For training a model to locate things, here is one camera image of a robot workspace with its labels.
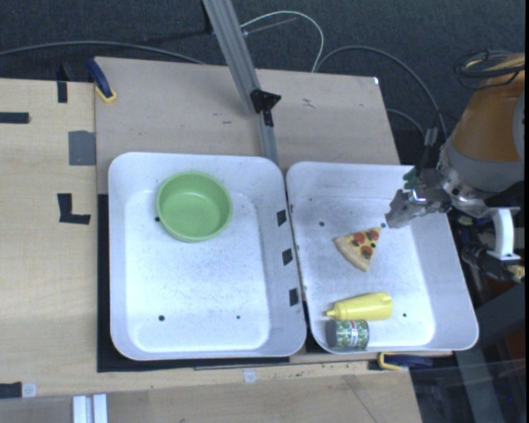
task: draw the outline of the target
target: white cable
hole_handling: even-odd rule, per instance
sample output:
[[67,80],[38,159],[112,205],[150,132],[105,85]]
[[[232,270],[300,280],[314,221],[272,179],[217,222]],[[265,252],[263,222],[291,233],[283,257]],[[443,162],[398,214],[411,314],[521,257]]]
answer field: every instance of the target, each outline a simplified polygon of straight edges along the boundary
[[321,58],[321,55],[324,53],[324,32],[321,30],[321,27],[317,24],[317,22],[314,19],[312,19],[310,16],[307,16],[306,14],[303,14],[303,13],[298,12],[298,11],[275,11],[275,12],[269,12],[268,14],[264,14],[262,16],[258,16],[257,18],[254,18],[254,19],[250,20],[249,22],[245,22],[244,24],[241,24],[240,28],[243,29],[246,26],[249,26],[249,25],[252,25],[252,24],[258,22],[259,20],[263,20],[263,19],[266,19],[266,18],[269,18],[269,17],[272,17],[272,16],[278,16],[280,14],[294,14],[295,16],[300,16],[301,18],[304,18],[304,19],[308,20],[309,22],[311,22],[314,25],[314,27],[317,29],[317,31],[319,32],[319,37],[320,37],[319,52],[317,53],[316,61],[314,62],[313,67],[311,68],[312,71],[314,71],[316,69],[316,67],[317,67],[317,63],[319,62],[319,58]]

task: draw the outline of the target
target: toy pizza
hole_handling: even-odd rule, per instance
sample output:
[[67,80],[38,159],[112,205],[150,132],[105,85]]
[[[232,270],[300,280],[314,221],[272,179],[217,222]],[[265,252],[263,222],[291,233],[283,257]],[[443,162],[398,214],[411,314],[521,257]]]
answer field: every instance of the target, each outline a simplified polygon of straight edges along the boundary
[[368,271],[376,253],[381,230],[381,227],[372,227],[343,235],[335,239],[335,244],[349,262],[363,271]]

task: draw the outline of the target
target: white tray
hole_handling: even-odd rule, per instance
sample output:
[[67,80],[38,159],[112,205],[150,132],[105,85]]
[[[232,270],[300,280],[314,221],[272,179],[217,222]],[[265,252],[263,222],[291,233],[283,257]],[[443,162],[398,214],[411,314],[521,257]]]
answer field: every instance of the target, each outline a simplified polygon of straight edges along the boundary
[[386,227],[370,271],[351,265],[333,239],[380,226],[411,167],[302,162],[287,172],[287,191],[311,331],[331,353],[324,312],[335,301],[384,291],[390,319],[369,322],[367,351],[457,351],[474,345],[478,323],[446,215]]
[[[178,241],[155,220],[159,185],[187,170],[217,178],[232,198],[230,223],[208,241]],[[131,152],[112,162],[108,191],[110,329],[124,356],[279,357],[302,347],[300,282],[276,165]]]

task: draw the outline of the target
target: green can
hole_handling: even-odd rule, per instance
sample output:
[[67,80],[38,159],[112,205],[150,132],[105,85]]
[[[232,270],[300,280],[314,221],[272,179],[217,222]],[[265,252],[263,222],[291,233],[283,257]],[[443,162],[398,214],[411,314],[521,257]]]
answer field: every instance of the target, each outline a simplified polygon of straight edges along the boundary
[[364,349],[369,343],[369,324],[364,320],[330,320],[325,324],[325,339],[331,348]]

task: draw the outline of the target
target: tray hole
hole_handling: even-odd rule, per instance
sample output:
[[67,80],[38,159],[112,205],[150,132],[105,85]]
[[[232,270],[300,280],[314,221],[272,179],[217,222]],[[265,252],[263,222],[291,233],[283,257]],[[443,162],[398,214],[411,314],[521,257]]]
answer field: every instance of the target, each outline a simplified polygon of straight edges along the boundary
[[284,265],[289,264],[290,262],[292,262],[293,259],[294,258],[292,257],[292,249],[286,249],[282,253],[282,262],[284,262]]
[[276,213],[276,220],[279,223],[279,227],[286,222],[286,219],[286,210],[280,210],[278,213]]
[[293,288],[290,290],[290,307],[295,306],[298,302],[300,302],[300,297],[298,296],[298,289]]

